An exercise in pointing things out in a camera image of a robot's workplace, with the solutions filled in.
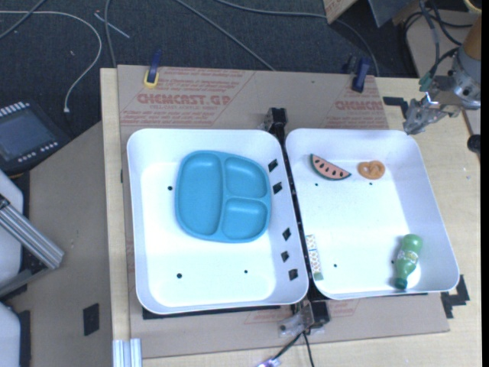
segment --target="green bottle cap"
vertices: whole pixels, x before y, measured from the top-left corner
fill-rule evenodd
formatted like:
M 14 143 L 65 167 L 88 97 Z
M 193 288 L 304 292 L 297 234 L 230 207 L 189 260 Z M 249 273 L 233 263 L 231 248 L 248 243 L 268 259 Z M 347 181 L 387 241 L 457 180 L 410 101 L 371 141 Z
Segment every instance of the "green bottle cap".
M 394 285 L 400 290 L 405 290 L 407 287 L 407 280 L 404 278 L 396 278 Z

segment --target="blue clamp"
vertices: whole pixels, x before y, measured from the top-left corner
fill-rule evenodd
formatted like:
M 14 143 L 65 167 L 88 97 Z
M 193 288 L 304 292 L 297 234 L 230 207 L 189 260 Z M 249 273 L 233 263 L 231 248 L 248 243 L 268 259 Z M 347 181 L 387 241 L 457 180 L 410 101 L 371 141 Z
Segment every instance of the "blue clamp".
M 146 74 L 144 75 L 144 85 L 149 89 L 153 89 L 158 84 L 158 78 L 160 77 L 160 74 L 158 73 L 158 67 L 160 65 L 162 54 L 163 51 L 161 49 L 158 49 L 154 53 L 153 60 L 151 60 L 150 69 L 147 70 Z
M 368 57 L 362 57 L 360 61 L 358 61 L 357 76 L 353 79 L 353 83 L 351 84 L 351 89 L 357 93 L 364 92 L 365 77 L 367 76 L 371 64 L 372 61 Z

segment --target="white tray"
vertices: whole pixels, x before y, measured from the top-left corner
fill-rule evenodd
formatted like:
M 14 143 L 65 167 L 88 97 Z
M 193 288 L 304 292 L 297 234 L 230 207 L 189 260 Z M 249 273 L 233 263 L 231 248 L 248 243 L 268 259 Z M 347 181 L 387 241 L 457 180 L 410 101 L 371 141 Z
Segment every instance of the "white tray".
M 187 235 L 174 210 L 180 162 L 194 151 L 250 158 L 267 172 L 267 231 L 244 243 Z M 158 314 L 294 304 L 309 285 L 287 172 L 277 139 L 258 130 L 141 129 L 128 140 L 136 291 Z M 277 161 L 269 172 L 268 165 Z M 273 186 L 281 184 L 274 194 Z
M 303 228 L 313 235 L 323 280 L 319 291 L 332 299 L 448 291 L 458 283 L 458 266 L 417 143 L 401 131 L 297 129 L 287 136 L 287 153 Z M 326 180 L 312 167 L 316 154 L 351 172 Z M 379 160 L 379 180 L 368 180 L 358 163 Z M 423 238 L 408 288 L 392 285 L 393 260 L 402 236 Z

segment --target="brown donut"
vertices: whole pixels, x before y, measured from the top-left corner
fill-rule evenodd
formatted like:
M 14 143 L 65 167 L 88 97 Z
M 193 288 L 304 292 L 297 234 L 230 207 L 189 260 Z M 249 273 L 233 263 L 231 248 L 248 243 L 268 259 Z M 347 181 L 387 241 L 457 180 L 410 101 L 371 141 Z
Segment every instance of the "brown donut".
M 358 164 L 358 173 L 369 180 L 378 180 L 385 173 L 385 166 L 380 161 L 361 162 Z

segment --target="wooden table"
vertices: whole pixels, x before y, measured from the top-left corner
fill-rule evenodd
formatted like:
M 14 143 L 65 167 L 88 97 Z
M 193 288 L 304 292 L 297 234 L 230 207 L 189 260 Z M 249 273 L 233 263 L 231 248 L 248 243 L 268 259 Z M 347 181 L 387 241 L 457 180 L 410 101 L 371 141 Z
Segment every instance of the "wooden table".
M 417 80 L 376 78 L 381 96 L 419 98 Z M 108 249 L 112 299 L 113 339 L 131 338 L 125 250 L 121 144 L 118 124 L 117 70 L 101 70 L 102 122 L 105 152 Z M 389 127 L 402 130 L 398 107 L 385 106 Z M 470 301 L 455 307 L 450 331 L 421 336 L 399 336 L 312 345 L 315 365 L 320 366 L 467 366 L 482 365 L 481 346 L 481 165 L 467 149 L 470 136 L 463 118 L 444 119 L 414 136 L 425 161 L 445 227 L 465 277 Z M 199 366 L 252 367 L 278 349 L 250 349 L 197 356 L 145 359 L 145 367 Z M 294 346 L 280 357 L 283 365 L 309 365 L 304 345 Z

